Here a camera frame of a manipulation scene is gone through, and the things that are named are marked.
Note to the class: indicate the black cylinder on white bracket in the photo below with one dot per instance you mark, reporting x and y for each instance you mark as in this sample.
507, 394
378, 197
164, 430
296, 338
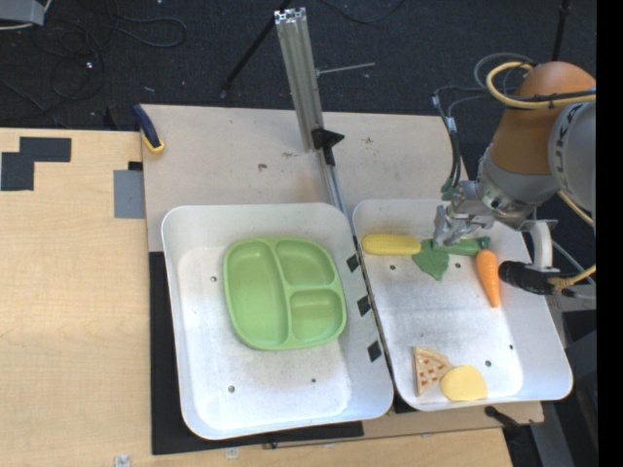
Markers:
525, 276

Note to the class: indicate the green divided plate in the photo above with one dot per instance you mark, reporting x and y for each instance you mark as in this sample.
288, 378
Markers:
258, 290

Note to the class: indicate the pale flat board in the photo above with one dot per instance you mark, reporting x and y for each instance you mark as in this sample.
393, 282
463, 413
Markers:
233, 163

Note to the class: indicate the orange carrot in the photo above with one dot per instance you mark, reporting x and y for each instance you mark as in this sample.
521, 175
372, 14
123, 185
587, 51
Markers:
489, 273

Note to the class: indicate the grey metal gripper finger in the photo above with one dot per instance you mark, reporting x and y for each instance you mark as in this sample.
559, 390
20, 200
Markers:
465, 229
442, 226

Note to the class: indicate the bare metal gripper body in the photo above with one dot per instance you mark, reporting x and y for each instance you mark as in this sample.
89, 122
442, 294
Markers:
479, 202

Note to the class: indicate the thin black and white rod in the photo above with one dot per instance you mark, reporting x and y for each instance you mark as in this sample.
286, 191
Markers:
337, 188

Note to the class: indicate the yellow corn cob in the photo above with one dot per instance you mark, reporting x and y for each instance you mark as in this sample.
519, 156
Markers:
389, 244

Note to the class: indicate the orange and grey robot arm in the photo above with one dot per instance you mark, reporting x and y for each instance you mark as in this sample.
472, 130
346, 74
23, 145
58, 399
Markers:
530, 134

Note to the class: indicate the green leafy vegetable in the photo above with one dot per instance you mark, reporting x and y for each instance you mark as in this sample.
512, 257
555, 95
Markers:
433, 261

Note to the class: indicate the yellow round biscuit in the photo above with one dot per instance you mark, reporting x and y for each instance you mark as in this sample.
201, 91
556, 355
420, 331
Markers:
463, 383

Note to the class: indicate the white plastic tray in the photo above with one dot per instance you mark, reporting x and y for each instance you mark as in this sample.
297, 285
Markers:
272, 387
448, 319

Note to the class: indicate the pizza slice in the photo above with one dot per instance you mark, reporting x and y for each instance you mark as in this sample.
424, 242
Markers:
426, 370

